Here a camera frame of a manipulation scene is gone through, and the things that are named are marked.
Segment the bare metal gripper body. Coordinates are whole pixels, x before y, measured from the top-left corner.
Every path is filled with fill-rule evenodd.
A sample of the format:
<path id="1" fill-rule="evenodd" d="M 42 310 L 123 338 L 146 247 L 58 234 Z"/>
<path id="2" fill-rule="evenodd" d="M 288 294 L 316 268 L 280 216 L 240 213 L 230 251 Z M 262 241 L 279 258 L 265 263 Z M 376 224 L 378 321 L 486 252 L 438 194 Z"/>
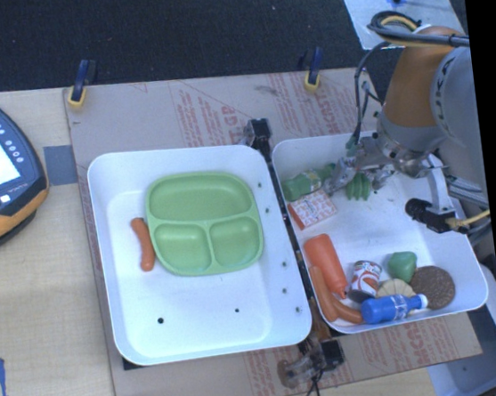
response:
<path id="1" fill-rule="evenodd" d="M 403 147 L 386 133 L 362 137 L 351 151 L 349 162 L 356 171 L 387 167 L 415 179 L 433 168 L 425 151 Z"/>

